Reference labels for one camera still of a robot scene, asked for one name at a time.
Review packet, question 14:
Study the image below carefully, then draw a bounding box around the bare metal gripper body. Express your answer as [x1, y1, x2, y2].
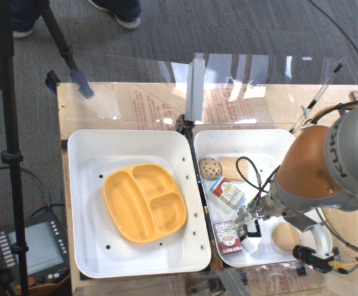
[246, 195, 288, 222]

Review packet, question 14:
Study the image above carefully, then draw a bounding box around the black and white carton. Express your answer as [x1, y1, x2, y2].
[238, 218, 263, 253]

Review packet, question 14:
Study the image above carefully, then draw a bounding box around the red printed packet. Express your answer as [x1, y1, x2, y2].
[213, 220, 243, 256]

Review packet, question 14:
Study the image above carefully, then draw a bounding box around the red and white carton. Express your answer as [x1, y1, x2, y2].
[210, 175, 246, 211]

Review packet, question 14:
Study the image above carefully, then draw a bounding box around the tan round bread bun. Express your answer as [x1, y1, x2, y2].
[271, 222, 302, 253]

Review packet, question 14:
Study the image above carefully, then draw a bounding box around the tan bread slice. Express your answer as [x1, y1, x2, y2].
[219, 155, 250, 183]

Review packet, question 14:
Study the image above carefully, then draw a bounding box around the brown chocolate chip biscuit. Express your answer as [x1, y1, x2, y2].
[198, 157, 223, 181]

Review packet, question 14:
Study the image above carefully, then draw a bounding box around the white plastic tray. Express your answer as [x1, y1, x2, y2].
[193, 128, 334, 269]
[67, 129, 213, 279]

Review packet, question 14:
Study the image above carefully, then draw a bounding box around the yellow divided plate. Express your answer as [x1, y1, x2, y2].
[102, 162, 189, 244]

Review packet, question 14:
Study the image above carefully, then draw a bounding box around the brown cardboard board red print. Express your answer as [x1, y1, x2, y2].
[56, 81, 358, 296]

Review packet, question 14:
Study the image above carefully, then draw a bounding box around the person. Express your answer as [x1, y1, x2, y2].
[0, 0, 142, 39]

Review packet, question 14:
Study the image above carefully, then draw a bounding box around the black tripod stand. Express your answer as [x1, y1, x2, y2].
[0, 0, 78, 296]

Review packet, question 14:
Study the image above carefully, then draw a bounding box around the black cylinder on white bracket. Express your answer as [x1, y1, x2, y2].
[292, 221, 336, 274]

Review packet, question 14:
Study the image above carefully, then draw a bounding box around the black block with thin wires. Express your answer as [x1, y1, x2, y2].
[175, 114, 195, 134]

